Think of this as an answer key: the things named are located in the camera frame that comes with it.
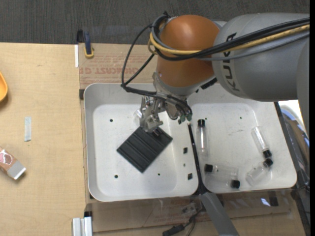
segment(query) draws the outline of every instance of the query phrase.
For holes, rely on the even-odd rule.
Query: black vial cap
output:
[[[263,151],[263,154],[264,154],[264,157],[265,157],[265,158],[269,158],[269,157],[272,156],[270,150],[265,150],[265,151]]]
[[[265,161],[264,161],[264,164],[267,165],[268,167],[270,167],[274,162],[270,159],[270,158],[267,158]]]
[[[241,186],[241,182],[239,180],[231,180],[230,186],[238,189]]]
[[[205,164],[204,170],[205,170],[205,172],[212,172],[213,165],[212,164]]]
[[[198,127],[204,127],[205,126],[205,120],[204,119],[199,119],[198,120]]]

